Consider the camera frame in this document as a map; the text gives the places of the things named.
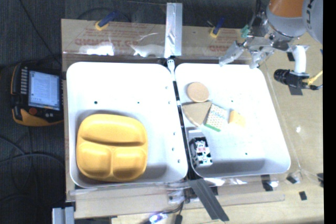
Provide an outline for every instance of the beige circle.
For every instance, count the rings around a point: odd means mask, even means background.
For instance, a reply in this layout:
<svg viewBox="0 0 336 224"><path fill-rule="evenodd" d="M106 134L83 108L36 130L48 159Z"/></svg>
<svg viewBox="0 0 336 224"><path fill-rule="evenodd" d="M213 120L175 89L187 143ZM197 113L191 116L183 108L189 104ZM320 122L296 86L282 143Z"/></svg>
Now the beige circle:
<svg viewBox="0 0 336 224"><path fill-rule="evenodd" d="M193 82L187 88L188 97L194 102L205 102L209 98L209 90L200 82Z"/></svg>

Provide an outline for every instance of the blue clamp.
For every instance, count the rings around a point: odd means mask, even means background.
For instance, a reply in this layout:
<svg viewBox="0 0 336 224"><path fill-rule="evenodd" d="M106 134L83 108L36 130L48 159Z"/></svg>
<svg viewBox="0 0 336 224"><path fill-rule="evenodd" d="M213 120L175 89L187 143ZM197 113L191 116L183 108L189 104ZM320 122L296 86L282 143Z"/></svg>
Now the blue clamp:
<svg viewBox="0 0 336 224"><path fill-rule="evenodd" d="M216 27L214 27L211 32L210 32L210 35L212 37L217 37L218 34L219 34L219 29L222 27L223 25L223 22L224 22L224 17L221 17L216 25Z"/></svg>
<svg viewBox="0 0 336 224"><path fill-rule="evenodd" d="M117 19L118 17L119 17L118 11L115 10L114 12L111 12L102 20L96 22L96 29L102 31L109 25L109 22L113 21L114 19Z"/></svg>

